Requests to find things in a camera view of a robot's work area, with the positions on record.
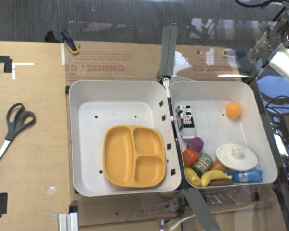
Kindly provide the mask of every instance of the black clip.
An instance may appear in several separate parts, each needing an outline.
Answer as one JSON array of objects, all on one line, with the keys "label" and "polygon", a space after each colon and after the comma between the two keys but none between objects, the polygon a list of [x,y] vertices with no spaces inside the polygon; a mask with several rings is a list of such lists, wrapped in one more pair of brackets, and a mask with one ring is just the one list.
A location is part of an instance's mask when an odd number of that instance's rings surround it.
[{"label": "black clip", "polygon": [[45,36],[46,43],[60,43],[59,40],[56,39],[52,30],[48,31]]},{"label": "black clip", "polygon": [[12,72],[12,59],[9,56],[0,56],[0,63],[4,63],[4,72]]},{"label": "black clip", "polygon": [[7,205],[8,205],[8,194],[0,193],[0,217],[2,217],[2,214],[7,213]]}]

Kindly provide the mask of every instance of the toy can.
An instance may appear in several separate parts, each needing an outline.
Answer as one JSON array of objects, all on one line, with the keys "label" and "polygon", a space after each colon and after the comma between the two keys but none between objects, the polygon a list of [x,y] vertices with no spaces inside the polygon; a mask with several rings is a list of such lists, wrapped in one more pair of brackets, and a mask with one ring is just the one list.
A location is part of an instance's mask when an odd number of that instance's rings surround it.
[{"label": "toy can", "polygon": [[213,159],[207,154],[201,154],[198,161],[191,168],[201,177],[213,165]]}]

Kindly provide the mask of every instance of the blue bottle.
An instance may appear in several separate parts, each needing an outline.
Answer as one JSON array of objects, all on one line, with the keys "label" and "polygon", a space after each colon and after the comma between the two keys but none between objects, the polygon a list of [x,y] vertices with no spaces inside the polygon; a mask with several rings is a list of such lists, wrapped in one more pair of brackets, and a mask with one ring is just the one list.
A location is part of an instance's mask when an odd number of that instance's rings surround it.
[{"label": "blue bottle", "polygon": [[232,180],[235,182],[261,182],[262,181],[262,171],[259,169],[252,169],[248,171],[236,171],[234,173],[229,173],[232,176]]}]

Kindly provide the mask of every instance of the orange ball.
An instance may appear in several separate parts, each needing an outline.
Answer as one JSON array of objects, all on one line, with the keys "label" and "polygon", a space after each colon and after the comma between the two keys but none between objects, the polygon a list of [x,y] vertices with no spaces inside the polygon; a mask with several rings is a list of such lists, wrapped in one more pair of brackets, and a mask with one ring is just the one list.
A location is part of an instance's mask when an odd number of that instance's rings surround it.
[{"label": "orange ball", "polygon": [[226,106],[226,114],[231,118],[236,118],[242,113],[241,106],[236,102],[230,102]]}]

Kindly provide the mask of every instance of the white lid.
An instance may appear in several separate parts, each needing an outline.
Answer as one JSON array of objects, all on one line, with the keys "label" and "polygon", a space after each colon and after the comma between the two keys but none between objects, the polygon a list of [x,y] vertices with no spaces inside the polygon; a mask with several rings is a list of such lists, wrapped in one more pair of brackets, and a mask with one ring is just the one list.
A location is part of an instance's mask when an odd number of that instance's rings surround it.
[{"label": "white lid", "polygon": [[249,148],[239,144],[223,144],[216,150],[217,159],[227,168],[247,171],[257,165],[257,157]]}]

